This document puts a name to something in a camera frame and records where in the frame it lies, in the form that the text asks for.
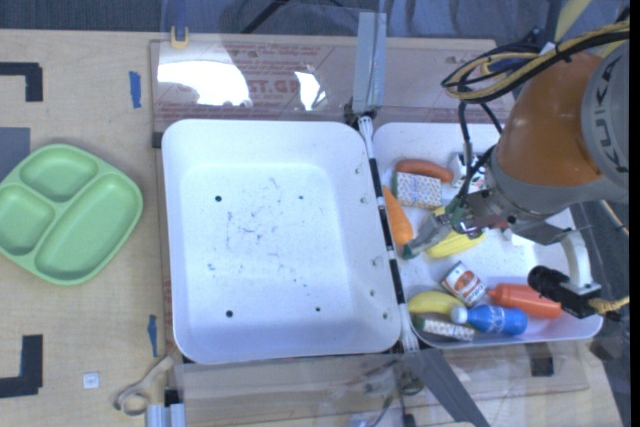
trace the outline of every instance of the green divided plate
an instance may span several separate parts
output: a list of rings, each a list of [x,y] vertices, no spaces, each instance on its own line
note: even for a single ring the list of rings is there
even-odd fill
[[[138,186],[104,160],[44,146],[0,182],[0,253],[51,283],[83,283],[122,247],[142,204]]]

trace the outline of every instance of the toy banana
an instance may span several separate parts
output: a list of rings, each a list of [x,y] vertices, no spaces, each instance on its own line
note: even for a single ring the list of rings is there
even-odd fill
[[[407,303],[409,313],[439,313],[449,316],[454,306],[464,306],[464,303],[450,294],[437,290],[426,290],[414,295]]]

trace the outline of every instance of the blue plastic bottle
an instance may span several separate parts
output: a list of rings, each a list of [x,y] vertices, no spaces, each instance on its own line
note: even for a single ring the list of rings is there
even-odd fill
[[[468,322],[485,333],[520,335],[527,329],[527,315],[522,310],[487,304],[471,310],[464,306],[454,306],[451,310],[451,320],[456,324]]]

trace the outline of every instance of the orange sausage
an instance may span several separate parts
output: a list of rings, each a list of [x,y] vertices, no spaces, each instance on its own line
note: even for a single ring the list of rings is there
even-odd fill
[[[412,175],[424,175],[438,178],[440,181],[449,183],[453,180],[453,172],[446,167],[442,167],[435,162],[420,159],[404,159],[396,164],[396,171],[409,173]]]
[[[382,186],[384,201],[387,204],[387,217],[391,228],[391,237],[396,244],[405,245],[413,238],[413,226],[404,213],[402,205],[388,187]]]

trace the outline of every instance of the wooden table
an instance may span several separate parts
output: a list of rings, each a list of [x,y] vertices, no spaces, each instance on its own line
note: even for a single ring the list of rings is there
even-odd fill
[[[2,426],[144,424],[141,416],[116,411],[112,401],[157,363],[147,325],[150,315],[163,319],[165,314],[156,150],[151,147],[149,44],[158,36],[0,31],[1,62],[38,62],[44,70],[43,102],[25,102],[24,79],[0,77],[0,126],[29,127],[32,151],[65,142],[96,154],[140,186],[145,205],[120,252],[85,284],[52,285],[0,258],[0,296],[6,305],[0,316],[0,377],[18,375],[23,335],[44,339],[43,386],[37,395],[0,399]],[[140,75],[140,108],[132,104],[129,72]],[[161,320],[157,325],[162,355],[166,333]],[[602,365],[586,346],[579,342],[577,350],[587,389],[480,400],[480,409],[496,426],[621,425]],[[88,372],[99,372],[99,387],[83,387]],[[159,380],[149,390],[151,402],[162,401],[163,385]],[[420,425],[451,421],[435,404],[416,405],[415,414]],[[344,425],[345,418],[281,424]]]

